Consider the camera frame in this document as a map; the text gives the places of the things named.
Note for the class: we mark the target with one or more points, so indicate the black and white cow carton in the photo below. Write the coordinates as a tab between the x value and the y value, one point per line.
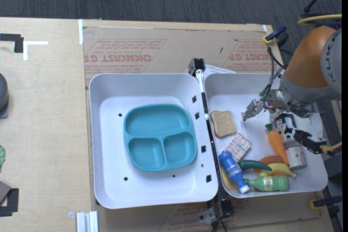
285	127

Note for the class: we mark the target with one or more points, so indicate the thin black and white rod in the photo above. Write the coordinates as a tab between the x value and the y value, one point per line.
209	122

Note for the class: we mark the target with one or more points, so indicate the white plastic tray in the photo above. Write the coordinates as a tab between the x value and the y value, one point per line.
307	182
114	187

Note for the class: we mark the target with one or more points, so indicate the white paper label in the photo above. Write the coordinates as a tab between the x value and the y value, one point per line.
220	69

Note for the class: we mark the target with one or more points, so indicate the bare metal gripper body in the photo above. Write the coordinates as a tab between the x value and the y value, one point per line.
293	107

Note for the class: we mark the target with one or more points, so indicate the orange sausage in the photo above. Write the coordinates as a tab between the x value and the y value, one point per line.
267	159

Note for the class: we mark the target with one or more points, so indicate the orange and white packet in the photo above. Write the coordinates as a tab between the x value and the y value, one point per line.
237	146

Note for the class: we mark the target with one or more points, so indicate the blue divided plate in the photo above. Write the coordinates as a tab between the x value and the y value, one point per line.
157	119

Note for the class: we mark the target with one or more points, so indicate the orange carrot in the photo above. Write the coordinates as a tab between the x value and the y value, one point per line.
277	144

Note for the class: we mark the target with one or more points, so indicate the yellow flat piece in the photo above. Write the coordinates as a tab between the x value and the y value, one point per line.
227	182

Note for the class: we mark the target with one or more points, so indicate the tan bread slice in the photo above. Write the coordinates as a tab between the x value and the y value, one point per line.
223	123

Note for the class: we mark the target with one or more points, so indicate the yellow banana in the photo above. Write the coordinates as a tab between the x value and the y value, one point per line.
280	168

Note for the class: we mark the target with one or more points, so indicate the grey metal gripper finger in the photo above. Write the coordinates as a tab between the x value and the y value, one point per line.
251	110

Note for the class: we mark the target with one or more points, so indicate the grey tape roll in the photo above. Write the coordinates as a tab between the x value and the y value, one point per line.
2	95

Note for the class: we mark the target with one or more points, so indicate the green toy leaf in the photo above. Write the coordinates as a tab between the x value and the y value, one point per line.
1	156

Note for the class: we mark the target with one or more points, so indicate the dark green chilli pepper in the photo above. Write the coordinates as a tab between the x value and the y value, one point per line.
253	164

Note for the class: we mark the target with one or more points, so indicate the green bottle with yellow label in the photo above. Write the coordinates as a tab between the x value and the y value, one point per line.
269	183

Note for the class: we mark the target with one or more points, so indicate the brown cardboard board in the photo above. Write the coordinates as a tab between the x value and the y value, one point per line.
168	46

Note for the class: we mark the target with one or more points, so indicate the blue bottle with white cap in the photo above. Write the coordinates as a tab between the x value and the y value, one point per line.
231	167

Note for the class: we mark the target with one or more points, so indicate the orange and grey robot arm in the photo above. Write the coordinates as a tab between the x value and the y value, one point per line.
307	62

